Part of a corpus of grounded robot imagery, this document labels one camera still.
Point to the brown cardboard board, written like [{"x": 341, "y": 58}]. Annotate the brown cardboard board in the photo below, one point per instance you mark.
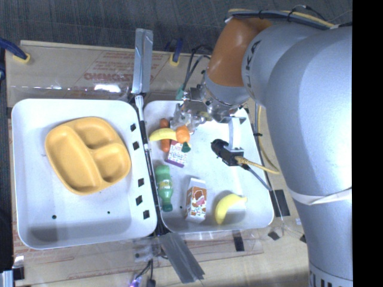
[{"x": 74, "y": 67}]

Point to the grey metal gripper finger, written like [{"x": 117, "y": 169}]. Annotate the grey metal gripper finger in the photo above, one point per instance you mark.
[
  {"x": 178, "y": 115},
  {"x": 196, "y": 122}
]

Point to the yellow banana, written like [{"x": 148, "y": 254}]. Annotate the yellow banana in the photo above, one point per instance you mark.
[
  {"x": 224, "y": 208},
  {"x": 161, "y": 134}
]

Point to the green bottle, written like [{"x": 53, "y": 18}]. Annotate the green bottle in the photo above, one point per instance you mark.
[{"x": 164, "y": 187}]

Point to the orange and white carton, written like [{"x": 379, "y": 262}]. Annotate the orange and white carton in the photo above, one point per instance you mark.
[{"x": 197, "y": 200}]

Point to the purple and white carton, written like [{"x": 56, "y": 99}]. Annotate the purple and white carton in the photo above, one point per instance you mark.
[{"x": 177, "y": 157}]

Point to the yellow divided plate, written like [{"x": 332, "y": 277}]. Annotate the yellow divided plate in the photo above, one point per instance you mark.
[{"x": 86, "y": 157}]

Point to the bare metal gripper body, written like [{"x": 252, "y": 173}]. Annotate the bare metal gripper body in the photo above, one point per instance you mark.
[{"x": 199, "y": 100}]

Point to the orange sausage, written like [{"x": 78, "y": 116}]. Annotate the orange sausage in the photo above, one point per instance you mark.
[{"x": 165, "y": 146}]

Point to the orange carrot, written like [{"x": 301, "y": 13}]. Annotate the orange carrot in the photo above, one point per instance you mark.
[{"x": 182, "y": 134}]

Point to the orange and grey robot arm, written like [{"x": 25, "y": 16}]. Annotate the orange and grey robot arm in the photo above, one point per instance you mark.
[{"x": 299, "y": 106}]

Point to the black cylinder on white bracket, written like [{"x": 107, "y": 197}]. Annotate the black cylinder on white bracket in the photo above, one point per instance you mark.
[{"x": 229, "y": 154}]

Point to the white plastic tray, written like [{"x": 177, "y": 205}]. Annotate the white plastic tray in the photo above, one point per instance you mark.
[
  {"x": 39, "y": 220},
  {"x": 215, "y": 178}
]

